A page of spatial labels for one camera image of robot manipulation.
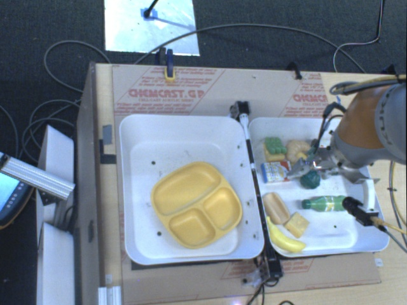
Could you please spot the thin black and white rod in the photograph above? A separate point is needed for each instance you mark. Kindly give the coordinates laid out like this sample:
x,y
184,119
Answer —
x,y
252,157

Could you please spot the black cylinder on white bracket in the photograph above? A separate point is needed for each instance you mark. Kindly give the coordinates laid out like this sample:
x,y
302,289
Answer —
x,y
362,206

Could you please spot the white plastic tray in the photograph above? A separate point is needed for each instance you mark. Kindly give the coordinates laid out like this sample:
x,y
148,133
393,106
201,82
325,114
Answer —
x,y
190,138
334,234

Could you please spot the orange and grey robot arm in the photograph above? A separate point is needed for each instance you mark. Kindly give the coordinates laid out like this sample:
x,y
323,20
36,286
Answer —
x,y
365,129

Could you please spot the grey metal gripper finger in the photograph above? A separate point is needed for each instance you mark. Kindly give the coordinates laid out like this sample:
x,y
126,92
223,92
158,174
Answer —
x,y
297,169

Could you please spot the green plastic bottle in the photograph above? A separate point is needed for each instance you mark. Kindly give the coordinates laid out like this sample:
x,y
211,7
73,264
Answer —
x,y
324,203

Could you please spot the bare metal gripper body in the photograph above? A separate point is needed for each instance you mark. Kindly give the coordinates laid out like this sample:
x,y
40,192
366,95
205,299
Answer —
x,y
327,160

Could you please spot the hot dog bun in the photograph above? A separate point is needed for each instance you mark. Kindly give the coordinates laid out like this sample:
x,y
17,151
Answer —
x,y
276,206

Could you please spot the yellow divided plate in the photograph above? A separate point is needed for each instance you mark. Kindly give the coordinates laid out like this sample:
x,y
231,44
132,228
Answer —
x,y
195,202

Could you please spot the brown cardboard board red print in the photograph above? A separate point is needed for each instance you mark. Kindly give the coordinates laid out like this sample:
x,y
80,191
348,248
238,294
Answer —
x,y
241,91

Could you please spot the beige croissant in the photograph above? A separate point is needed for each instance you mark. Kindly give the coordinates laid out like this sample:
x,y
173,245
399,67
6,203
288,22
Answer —
x,y
295,149

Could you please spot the green grapes on yellow base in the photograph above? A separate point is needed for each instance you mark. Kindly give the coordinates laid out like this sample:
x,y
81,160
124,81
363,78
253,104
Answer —
x,y
274,148

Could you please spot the yellow banana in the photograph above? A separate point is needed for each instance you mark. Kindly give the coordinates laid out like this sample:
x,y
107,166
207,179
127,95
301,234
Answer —
x,y
281,238

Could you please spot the yellow cheese wedge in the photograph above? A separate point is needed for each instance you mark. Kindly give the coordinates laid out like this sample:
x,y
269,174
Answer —
x,y
296,224

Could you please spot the white blue red carton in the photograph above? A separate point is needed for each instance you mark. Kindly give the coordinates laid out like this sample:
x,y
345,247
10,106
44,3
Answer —
x,y
273,172

